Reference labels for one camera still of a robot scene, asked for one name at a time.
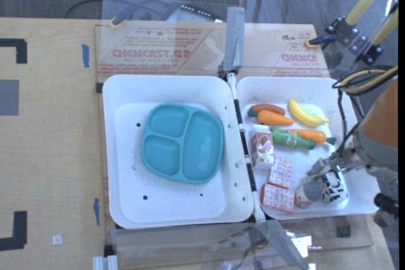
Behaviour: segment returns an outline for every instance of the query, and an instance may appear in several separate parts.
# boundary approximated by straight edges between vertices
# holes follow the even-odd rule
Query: wooden table
[[[14,47],[0,47],[0,80],[19,84],[18,114],[0,115],[0,246],[16,233],[14,212],[27,212],[27,242],[0,251],[2,269],[92,269],[92,258],[104,254],[100,24],[0,18],[0,38],[27,42],[27,63],[16,63]],[[317,269],[393,269],[381,229],[367,220],[372,246],[311,252],[308,261]]]

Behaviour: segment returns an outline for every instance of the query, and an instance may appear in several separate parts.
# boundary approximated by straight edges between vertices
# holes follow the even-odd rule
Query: orange carrot
[[[302,138],[306,140],[312,140],[315,142],[316,145],[320,145],[324,142],[328,142],[329,144],[335,144],[336,138],[335,137],[327,137],[325,133],[322,131],[317,130],[289,130],[295,133],[298,133]]]
[[[266,125],[291,125],[295,123],[291,118],[274,113],[273,111],[262,110],[257,113],[255,110],[250,109],[247,115],[256,117],[258,122]]]
[[[285,115],[285,110],[281,107],[278,107],[276,105],[272,105],[272,104],[257,104],[251,107],[251,109],[253,109],[255,112],[260,112],[263,110],[266,111],[272,111],[274,113],[280,114],[280,115]]]

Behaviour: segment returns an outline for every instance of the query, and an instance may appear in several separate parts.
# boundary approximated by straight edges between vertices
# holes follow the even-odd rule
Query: toy banana
[[[295,118],[308,126],[316,127],[322,123],[329,122],[328,118],[320,118],[319,116],[307,112],[293,99],[289,101],[289,109]]]

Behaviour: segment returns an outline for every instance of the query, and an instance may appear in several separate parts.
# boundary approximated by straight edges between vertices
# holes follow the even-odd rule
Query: small box
[[[295,193],[291,190],[280,188],[265,183],[261,187],[260,202],[263,206],[279,211],[294,211]]]
[[[280,156],[274,156],[267,182],[280,188],[289,189],[292,172],[292,161]]]
[[[252,163],[256,169],[270,169],[274,163],[273,135],[271,132],[256,132],[251,139]]]

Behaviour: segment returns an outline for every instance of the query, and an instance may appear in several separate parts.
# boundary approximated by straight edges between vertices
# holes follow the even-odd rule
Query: blue plate
[[[223,128],[207,111],[165,103],[149,113],[142,134],[142,160],[152,172],[186,183],[204,183],[220,167]]]

